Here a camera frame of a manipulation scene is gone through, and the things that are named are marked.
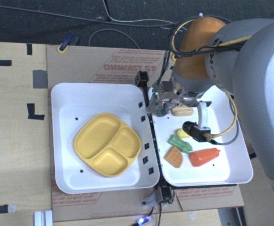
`black carpet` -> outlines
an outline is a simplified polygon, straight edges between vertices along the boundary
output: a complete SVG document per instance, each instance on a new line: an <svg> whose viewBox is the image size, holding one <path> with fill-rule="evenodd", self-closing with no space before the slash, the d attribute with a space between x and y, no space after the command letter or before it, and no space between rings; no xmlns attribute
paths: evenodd
<svg viewBox="0 0 274 226"><path fill-rule="evenodd" d="M163 21L130 23L122 21L160 19L179 22L190 16L220 16L230 21L274 18L274 0L0 0L0 5L88 18L97 22L0 8L0 41L60 44L69 32L80 36L80 45L96 47L167 49L169 26Z"/></svg>

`yellow cable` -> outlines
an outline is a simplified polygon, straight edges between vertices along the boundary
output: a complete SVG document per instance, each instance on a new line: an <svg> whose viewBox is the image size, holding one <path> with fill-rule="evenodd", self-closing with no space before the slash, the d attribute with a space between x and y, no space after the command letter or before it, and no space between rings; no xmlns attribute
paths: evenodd
<svg viewBox="0 0 274 226"><path fill-rule="evenodd" d="M178 31L179 31L182 27L184 27L185 25L187 25L187 24L190 23L190 22L193 22L194 20L196 20L196 19L191 19L191 20L186 21L185 23L183 23L182 25L180 25L180 26L176 29L176 31L174 32L174 35L173 35L173 37L172 37L172 39L171 39L171 48L172 48L172 50L173 50L175 53L178 52L178 50L177 50L177 49L175 48L175 46L174 46L174 39L175 39L176 34L178 33ZM238 38L238 39L235 39L235 40L230 40L230 41L227 41L227 42L225 42L225 43L213 45L212 47L229 46L229 45L232 45L232 44L235 44L235 43L245 42L245 41L247 41L248 39L250 39L251 37L252 37L252 35L246 36L246 37L242 37L242 38ZM210 49L210 48L203 48L203 49L201 49L201 50L205 51L205 50L209 50L209 49Z"/></svg>
<svg viewBox="0 0 274 226"><path fill-rule="evenodd" d="M234 119L233 119L233 122L232 122L231 126L227 130L225 130L225 131L223 131L221 133L218 133L218 134L206 133L206 134L204 134L204 136L207 138L208 141L210 141L211 139L214 139L216 137L220 137L220 136L226 134L227 132L229 132L234 127L234 125L236 123L236 120L237 120L236 105L235 105L234 101L232 100L231 96L229 94L227 94L227 93L226 93L226 95L228 96L228 98L229 98L229 100L230 100L230 102L231 102L231 104L233 106L233 110L234 110Z"/></svg>

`gray floor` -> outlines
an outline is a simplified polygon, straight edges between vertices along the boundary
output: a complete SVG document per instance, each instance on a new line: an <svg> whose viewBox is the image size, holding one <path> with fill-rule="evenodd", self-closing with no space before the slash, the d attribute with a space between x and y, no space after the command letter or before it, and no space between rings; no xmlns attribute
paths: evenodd
<svg viewBox="0 0 274 226"><path fill-rule="evenodd" d="M273 18L274 0L106 0L110 16L114 20L162 19L180 22L199 13L220 16L231 21L249 18ZM142 49L168 49L169 30L159 27L128 27L116 23L101 24L98 21L108 15L102 0L0 0L0 6L36 10L66 16L97 20L64 18L0 7L0 41L60 44L68 32L81 37L80 45L101 29L117 29L132 37ZM137 25L161 24L154 21ZM114 31L104 31L92 39L95 47L135 48L125 36Z"/></svg>
<svg viewBox="0 0 274 226"><path fill-rule="evenodd" d="M274 226L274 193L257 158L251 160L254 176L241 184L247 226Z"/></svg>

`white tray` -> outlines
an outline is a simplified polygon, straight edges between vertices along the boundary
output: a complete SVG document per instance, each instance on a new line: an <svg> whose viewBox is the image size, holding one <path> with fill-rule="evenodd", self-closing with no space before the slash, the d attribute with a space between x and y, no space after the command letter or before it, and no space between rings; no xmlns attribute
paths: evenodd
<svg viewBox="0 0 274 226"><path fill-rule="evenodd" d="M146 188L158 182L157 157L143 93L138 87L130 84L61 83L52 89L51 102L55 178L63 192L79 194ZM74 150L77 133L99 113L114 114L142 141L138 158L123 174L114 178L95 172Z"/></svg>
<svg viewBox="0 0 274 226"><path fill-rule="evenodd" d="M208 107L208 127L211 133L216 134L227 129L232 121L228 97L216 86L211 87L201 98L202 101L212 101ZM183 153L183 163L180 168L175 168L164 157L171 145L167 143L172 134L182 127L185 121L198 123L198 111L194 114L177 117L168 114L164 117L153 115L154 128L157 138L159 157L162 173L165 180L173 186L205 186L247 183L252 179L253 169L249 154L240 130L237 140L230 145L212 145L199 143L192 138L184 139L189 142L194 151L216 147L221 150L219 157L200 166L193 167L189 156ZM236 126L222 137L217 137L217 142L227 142L234 138Z"/></svg>

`toy waffle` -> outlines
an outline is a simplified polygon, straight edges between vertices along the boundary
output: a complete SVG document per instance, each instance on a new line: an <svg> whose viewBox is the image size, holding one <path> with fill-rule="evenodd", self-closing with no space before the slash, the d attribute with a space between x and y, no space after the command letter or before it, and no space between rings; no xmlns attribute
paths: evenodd
<svg viewBox="0 0 274 226"><path fill-rule="evenodd" d="M179 168L182 165L183 156L181 151L176 146L172 146L167 152L165 160L174 165L176 168Z"/></svg>
<svg viewBox="0 0 274 226"><path fill-rule="evenodd" d="M78 156L95 171L115 177L139 155L141 140L121 119L101 113L79 131L74 147Z"/></svg>

